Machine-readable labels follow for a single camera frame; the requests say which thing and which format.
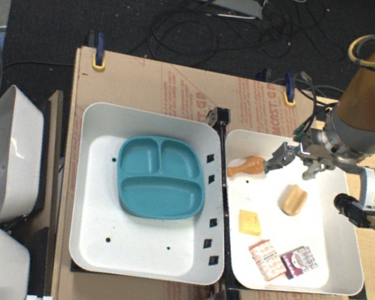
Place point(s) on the orange toy chicken drumstick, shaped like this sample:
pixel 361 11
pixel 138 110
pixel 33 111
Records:
pixel 247 166

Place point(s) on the tan toy bread bun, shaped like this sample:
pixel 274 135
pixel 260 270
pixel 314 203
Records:
pixel 293 201

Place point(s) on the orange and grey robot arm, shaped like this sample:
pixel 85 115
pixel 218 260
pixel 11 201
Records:
pixel 370 101

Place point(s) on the blue divided plate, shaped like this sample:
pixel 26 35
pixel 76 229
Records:
pixel 161 180

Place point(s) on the purple patterned packet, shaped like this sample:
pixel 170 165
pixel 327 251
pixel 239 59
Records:
pixel 298 262

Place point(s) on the pink patterned packet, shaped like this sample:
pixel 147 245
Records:
pixel 268 260

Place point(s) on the thin black rod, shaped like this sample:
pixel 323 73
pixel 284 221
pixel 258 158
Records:
pixel 225 209

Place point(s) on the brown cardboard board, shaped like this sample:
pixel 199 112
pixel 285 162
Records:
pixel 155 87

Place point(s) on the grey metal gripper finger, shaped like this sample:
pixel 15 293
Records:
pixel 313 170
pixel 280 158

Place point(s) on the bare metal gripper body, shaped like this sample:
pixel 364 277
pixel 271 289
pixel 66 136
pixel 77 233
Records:
pixel 319 151

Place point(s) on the yellow toy cheese block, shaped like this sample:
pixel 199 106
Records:
pixel 250 223

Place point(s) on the black cylinder on white bracket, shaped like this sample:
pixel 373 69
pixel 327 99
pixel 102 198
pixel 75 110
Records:
pixel 363 210

